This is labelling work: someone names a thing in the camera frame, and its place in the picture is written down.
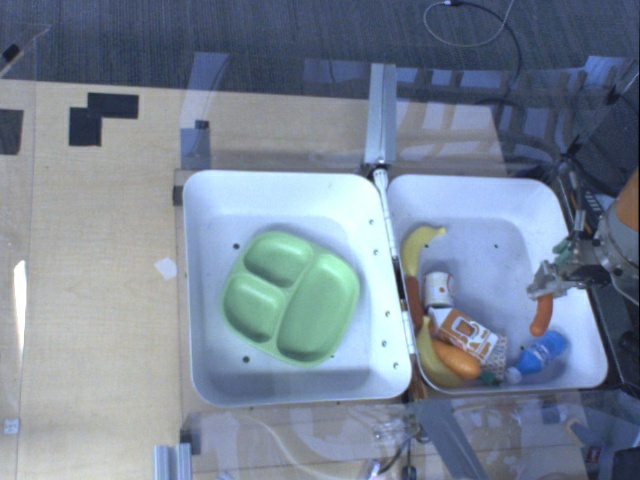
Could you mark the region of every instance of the plastic bottle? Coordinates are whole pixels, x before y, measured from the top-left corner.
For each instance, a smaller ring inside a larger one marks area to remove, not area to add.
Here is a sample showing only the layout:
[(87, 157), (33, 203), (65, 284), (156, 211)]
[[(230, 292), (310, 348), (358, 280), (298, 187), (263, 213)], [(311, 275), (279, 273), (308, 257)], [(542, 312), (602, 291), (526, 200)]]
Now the plastic bottle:
[(522, 376), (538, 373), (567, 348), (567, 339), (557, 331), (547, 331), (527, 346), (515, 366), (507, 368), (505, 377), (511, 384), (518, 384)]

